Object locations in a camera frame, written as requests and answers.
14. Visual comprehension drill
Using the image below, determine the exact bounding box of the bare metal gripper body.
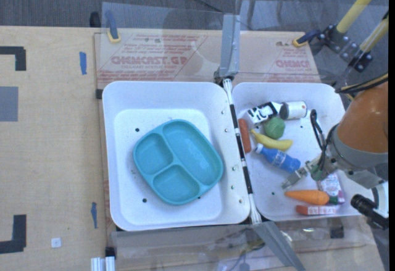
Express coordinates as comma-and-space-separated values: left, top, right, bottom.
304, 155, 339, 182

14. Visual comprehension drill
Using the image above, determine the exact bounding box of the pink and white packet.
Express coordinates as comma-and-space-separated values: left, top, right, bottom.
317, 172, 346, 204

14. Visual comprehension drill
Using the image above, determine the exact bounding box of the blue bottle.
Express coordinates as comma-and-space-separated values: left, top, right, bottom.
254, 143, 302, 174

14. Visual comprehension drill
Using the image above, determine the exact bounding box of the orange carrot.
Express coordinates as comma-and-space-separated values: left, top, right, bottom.
284, 189, 339, 206

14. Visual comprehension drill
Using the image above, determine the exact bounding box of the yellow banana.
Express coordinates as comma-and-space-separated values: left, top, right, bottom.
249, 128, 294, 151

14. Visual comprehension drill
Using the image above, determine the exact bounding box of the green round toy vegetable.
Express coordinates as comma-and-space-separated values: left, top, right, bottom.
263, 116, 286, 140

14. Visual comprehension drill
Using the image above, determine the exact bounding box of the white can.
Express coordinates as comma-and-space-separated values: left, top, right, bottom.
278, 100, 308, 121

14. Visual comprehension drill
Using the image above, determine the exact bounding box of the orange sausage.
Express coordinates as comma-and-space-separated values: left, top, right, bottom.
237, 118, 252, 154

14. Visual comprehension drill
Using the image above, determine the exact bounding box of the white plastic tray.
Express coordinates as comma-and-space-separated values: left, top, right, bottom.
101, 80, 252, 232
231, 81, 371, 223

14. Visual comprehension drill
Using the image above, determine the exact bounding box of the black and white carton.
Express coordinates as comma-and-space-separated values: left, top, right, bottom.
246, 101, 283, 127

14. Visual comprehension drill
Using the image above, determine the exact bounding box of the thin black and white rod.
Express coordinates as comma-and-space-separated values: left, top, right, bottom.
222, 78, 263, 226

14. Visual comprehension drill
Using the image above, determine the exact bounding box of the blue divided plate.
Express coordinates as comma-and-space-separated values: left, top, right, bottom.
132, 119, 225, 207

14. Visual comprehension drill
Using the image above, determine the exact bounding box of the brown cardboard board red print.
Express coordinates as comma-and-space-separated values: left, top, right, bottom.
93, 27, 373, 251

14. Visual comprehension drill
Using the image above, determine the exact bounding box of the black cylinder on white bracket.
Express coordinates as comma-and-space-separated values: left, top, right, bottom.
350, 181, 389, 231

